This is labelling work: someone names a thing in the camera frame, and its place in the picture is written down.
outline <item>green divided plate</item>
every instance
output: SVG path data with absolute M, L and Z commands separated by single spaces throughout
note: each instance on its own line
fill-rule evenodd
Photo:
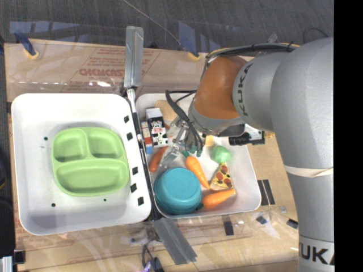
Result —
M 73 196 L 116 192 L 130 176 L 121 138 L 102 127 L 60 131 L 52 142 L 52 164 L 57 185 Z

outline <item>toy carrot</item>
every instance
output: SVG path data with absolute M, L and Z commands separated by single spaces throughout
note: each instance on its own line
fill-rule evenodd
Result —
M 224 202 L 234 194 L 236 194 L 235 189 L 224 190 L 218 193 L 211 193 L 202 198 L 201 204 L 206 209 L 211 209 L 212 207 L 218 206 L 220 203 Z
M 158 152 L 155 153 L 155 155 L 153 156 L 152 160 L 150 161 L 149 164 L 149 171 L 150 172 L 155 172 L 158 169 L 158 165 L 159 162 L 161 160 L 161 158 L 163 157 L 163 154 L 165 152 L 165 150 L 168 149 L 169 146 L 164 146 L 161 147 Z
M 205 177 L 205 174 L 203 172 L 202 167 L 200 166 L 200 163 L 196 157 L 188 156 L 185 164 L 187 168 L 194 173 L 194 175 L 199 179 L 199 182 L 202 186 L 204 186 L 206 189 L 210 189 L 208 180 Z

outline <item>blue lid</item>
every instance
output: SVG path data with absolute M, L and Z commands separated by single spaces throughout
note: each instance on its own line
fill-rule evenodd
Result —
M 188 214 L 199 205 L 200 183 L 189 170 L 176 167 L 161 174 L 154 183 L 157 204 L 171 214 Z

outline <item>toy pizza slice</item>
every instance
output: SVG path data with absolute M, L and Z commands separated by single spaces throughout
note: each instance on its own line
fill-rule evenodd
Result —
M 210 183 L 210 189 L 215 192 L 233 188 L 231 176 L 226 163 L 220 164 Z

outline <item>dark gray carpet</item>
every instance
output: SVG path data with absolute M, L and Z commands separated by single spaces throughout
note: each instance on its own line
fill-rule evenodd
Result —
M 153 21 L 122 0 L 0 0 L 0 35 L 12 43 L 21 30 L 30 38 L 125 45 L 125 28 L 133 25 L 144 28 L 146 47 L 179 49 L 179 40 L 199 52 L 263 43 L 272 33 L 278 42 L 296 44 L 324 37 L 321 31 L 334 36 L 334 0 L 127 1 Z M 304 41 L 308 28 L 321 31 L 308 31 Z M 0 155 L 10 174 L 3 59 L 0 128 Z M 0 257 L 14 248 L 8 202 L 10 179 L 0 190 Z

